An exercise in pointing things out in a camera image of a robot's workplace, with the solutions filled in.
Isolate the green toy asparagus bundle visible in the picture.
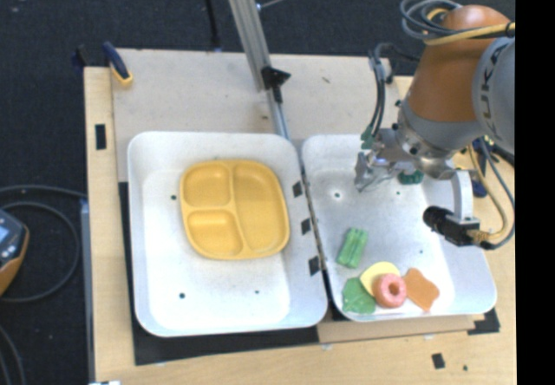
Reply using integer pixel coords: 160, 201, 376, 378
336, 226, 369, 270

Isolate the green toy lettuce leaf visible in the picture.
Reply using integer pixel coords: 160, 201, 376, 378
341, 277, 377, 315

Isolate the pink toy doughnut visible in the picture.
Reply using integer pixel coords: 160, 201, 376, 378
371, 273, 408, 310

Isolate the pale flat board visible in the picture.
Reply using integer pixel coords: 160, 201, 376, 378
110, 48, 489, 344

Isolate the white plastic tray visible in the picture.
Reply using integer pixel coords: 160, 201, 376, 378
300, 134, 499, 323
127, 130, 330, 338

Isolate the orange toy bread slice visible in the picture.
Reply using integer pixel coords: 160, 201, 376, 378
402, 267, 441, 313

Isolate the dark green toy broccoli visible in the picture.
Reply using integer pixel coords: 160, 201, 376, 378
398, 169, 425, 186

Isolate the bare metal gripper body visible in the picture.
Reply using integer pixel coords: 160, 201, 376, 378
367, 127, 455, 180

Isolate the yellow divided plate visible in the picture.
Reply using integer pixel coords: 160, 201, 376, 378
179, 160, 291, 262

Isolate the black cylinder on white bracket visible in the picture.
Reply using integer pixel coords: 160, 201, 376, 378
422, 168, 482, 248

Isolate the yellow toy cheese slice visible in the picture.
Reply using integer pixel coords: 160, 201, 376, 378
358, 260, 402, 298

